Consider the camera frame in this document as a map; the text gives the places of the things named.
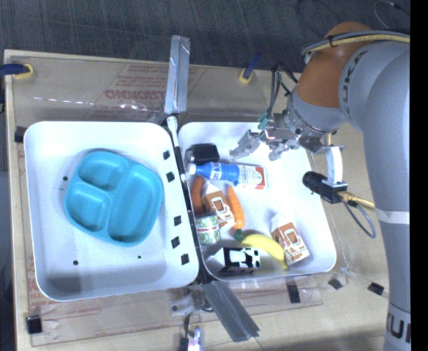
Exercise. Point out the black and grey small box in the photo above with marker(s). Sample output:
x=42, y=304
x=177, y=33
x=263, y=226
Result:
x=204, y=153

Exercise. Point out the white and red carton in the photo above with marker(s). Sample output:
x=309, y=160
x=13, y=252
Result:
x=254, y=177

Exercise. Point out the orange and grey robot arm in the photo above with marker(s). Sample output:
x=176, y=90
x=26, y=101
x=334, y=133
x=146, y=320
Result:
x=385, y=130

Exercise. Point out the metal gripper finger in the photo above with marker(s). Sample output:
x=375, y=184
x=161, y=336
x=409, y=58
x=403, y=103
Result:
x=277, y=151
x=246, y=144

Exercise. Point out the white plastic tray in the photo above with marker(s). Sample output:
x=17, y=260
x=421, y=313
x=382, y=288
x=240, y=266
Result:
x=301, y=210
x=52, y=262

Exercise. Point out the brown cardboard board red print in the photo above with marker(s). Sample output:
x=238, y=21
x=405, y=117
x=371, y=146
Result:
x=100, y=86

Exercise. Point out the orange sausage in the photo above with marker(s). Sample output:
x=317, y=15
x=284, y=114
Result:
x=197, y=194

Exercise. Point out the blue divided plate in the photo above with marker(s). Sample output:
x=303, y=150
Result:
x=133, y=199

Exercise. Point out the black cylinder on white bracket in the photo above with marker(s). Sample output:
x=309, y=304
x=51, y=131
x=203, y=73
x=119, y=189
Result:
x=329, y=190

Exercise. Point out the green and white can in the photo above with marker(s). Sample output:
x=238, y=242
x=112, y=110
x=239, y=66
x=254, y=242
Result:
x=208, y=230

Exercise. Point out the yellow banana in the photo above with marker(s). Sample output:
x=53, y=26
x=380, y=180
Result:
x=265, y=245

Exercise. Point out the orange and white carton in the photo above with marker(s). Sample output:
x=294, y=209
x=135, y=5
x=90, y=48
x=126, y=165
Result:
x=292, y=243
x=219, y=207

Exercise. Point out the blue bottle with white cap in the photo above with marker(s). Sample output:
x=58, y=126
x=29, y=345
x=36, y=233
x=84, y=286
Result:
x=217, y=171

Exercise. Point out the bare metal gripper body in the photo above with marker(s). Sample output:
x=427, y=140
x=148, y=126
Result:
x=285, y=132

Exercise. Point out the orange carrot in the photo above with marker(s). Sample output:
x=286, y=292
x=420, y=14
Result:
x=236, y=208

